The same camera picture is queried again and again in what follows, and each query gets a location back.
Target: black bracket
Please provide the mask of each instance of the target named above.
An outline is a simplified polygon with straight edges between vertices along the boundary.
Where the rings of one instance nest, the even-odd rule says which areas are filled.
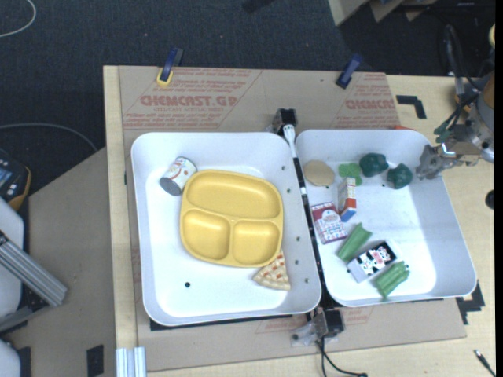
[[[424,111],[423,102],[417,99],[417,97],[410,95],[397,95],[396,100],[399,104],[413,104],[416,109],[417,118],[426,119],[426,112]]]
[[[283,126],[286,124],[291,124],[294,127],[297,125],[297,113],[295,109],[280,108],[276,110],[273,122],[270,125],[270,130],[280,137],[283,137]]]
[[[486,305],[484,302],[484,297],[482,296],[482,291],[480,290],[479,282],[477,281],[477,286],[475,286],[472,292],[472,299],[465,300],[464,298],[456,298],[457,306],[461,313],[461,318],[463,319],[463,324],[468,325],[468,312],[469,311],[481,311]]]
[[[87,377],[97,377],[105,372],[103,354],[103,345],[98,345],[87,350]]]

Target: yellow plate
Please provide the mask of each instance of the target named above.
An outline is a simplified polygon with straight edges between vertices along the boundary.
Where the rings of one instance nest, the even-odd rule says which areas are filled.
[[[185,185],[180,211],[182,243],[194,257],[237,267],[274,260],[283,236],[283,203],[262,178],[202,170]]]

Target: can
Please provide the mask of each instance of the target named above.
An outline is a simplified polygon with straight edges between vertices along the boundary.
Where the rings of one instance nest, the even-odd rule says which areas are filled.
[[[172,196],[180,196],[185,184],[196,172],[196,166],[189,159],[179,156],[159,180],[159,184]]]

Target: white tray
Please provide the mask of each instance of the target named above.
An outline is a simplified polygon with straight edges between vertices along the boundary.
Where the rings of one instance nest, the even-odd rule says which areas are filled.
[[[375,152],[386,156],[390,168],[404,163],[414,173],[426,144],[426,137],[412,130],[302,132],[296,140],[301,164],[321,160],[336,172],[328,189],[307,182],[310,205],[337,202],[341,163],[358,163],[365,154]],[[420,181],[414,176],[408,186],[395,190],[386,176],[387,171],[372,178],[362,176],[363,184],[356,188],[357,214],[345,226],[351,232],[361,222],[373,233],[361,252],[382,240],[397,241],[409,265],[409,279],[383,300],[372,279],[358,284],[336,256],[343,240],[326,245],[318,242],[329,294],[345,306],[470,294],[476,285],[475,270],[442,177]]]
[[[182,198],[159,179],[177,156],[198,170],[216,169],[265,178],[284,206],[282,248],[290,291],[259,286],[256,268],[216,265],[194,258],[182,246]],[[249,317],[308,313],[321,284],[299,185],[286,141],[271,133],[148,133],[131,149],[141,252],[143,302],[148,315],[167,326]]]

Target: blue clamp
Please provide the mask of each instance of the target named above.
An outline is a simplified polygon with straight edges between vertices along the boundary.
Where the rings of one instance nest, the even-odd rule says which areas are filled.
[[[167,56],[166,63],[164,67],[159,71],[157,75],[157,84],[159,86],[168,86],[173,78],[173,67],[178,66],[182,61],[183,49],[174,47],[170,50],[170,54]]]
[[[340,73],[339,78],[336,81],[336,84],[341,88],[346,89],[351,81],[351,76],[354,71],[358,68],[360,63],[363,61],[363,57],[359,54],[354,54],[351,58],[350,62],[346,64],[344,71]]]

